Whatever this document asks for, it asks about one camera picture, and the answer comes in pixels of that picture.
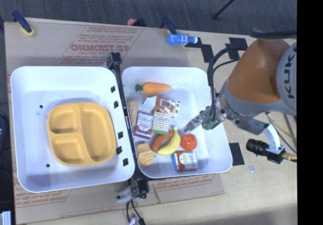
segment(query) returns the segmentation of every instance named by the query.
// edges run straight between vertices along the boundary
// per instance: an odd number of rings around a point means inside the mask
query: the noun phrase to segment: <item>banana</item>
[[[169,156],[177,150],[177,148],[180,146],[180,144],[181,144],[181,136],[177,132],[177,127],[174,127],[174,134],[173,134],[170,142],[166,146],[160,148],[157,151],[157,154],[159,154],[161,156]]]

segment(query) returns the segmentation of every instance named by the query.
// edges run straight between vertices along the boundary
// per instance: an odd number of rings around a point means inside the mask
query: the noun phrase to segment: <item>blue bottle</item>
[[[169,34],[167,36],[167,43],[169,45],[187,45],[188,43],[197,43],[197,37],[189,37],[182,34]]]

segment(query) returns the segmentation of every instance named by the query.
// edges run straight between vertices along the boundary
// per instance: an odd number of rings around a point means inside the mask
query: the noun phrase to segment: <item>orange carrot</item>
[[[172,138],[174,132],[169,130],[168,131],[168,134],[167,135],[163,135],[163,134],[160,134],[158,135],[154,141],[152,142],[152,145],[151,145],[151,150],[154,151],[154,152],[157,152],[159,150],[159,147],[161,146],[161,144],[168,138]]]
[[[154,82],[146,82],[143,86],[136,85],[136,91],[141,91],[147,93],[147,94],[152,94],[152,93],[158,93],[164,90],[170,89],[170,85],[166,84],[161,84],[161,83],[154,83]]]

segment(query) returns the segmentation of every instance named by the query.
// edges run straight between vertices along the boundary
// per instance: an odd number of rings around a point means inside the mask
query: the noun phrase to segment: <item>yellow plate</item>
[[[47,119],[55,158],[68,166],[99,164],[116,151],[116,136],[108,111],[92,102],[69,103],[51,110]]]

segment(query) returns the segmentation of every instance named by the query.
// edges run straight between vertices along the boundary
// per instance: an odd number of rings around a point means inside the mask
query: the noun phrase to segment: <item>tomato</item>
[[[194,150],[197,147],[197,139],[193,134],[185,134],[181,138],[181,147],[184,150]]]

